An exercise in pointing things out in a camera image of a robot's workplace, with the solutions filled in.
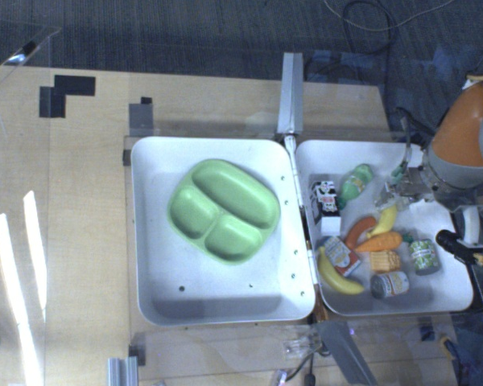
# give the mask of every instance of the carrot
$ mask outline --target carrot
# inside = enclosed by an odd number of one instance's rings
[[[381,250],[393,250],[403,242],[403,237],[397,232],[386,232],[365,240],[354,249],[355,252],[379,252]]]
[[[361,234],[368,228],[373,228],[376,223],[376,219],[372,216],[358,220],[349,230],[349,233],[347,233],[344,241],[345,246],[353,250],[356,247],[357,240],[360,238]]]

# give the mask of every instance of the yellow banana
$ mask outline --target yellow banana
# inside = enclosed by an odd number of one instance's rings
[[[324,247],[320,247],[319,250],[319,272],[326,283],[342,294],[360,294],[364,289],[363,285],[339,274],[331,264],[331,261],[325,256]]]
[[[367,232],[367,238],[370,239],[370,237],[374,237],[392,230],[396,217],[397,206],[395,204],[383,209],[381,215],[379,216],[378,224],[376,224],[376,226],[370,232]]]

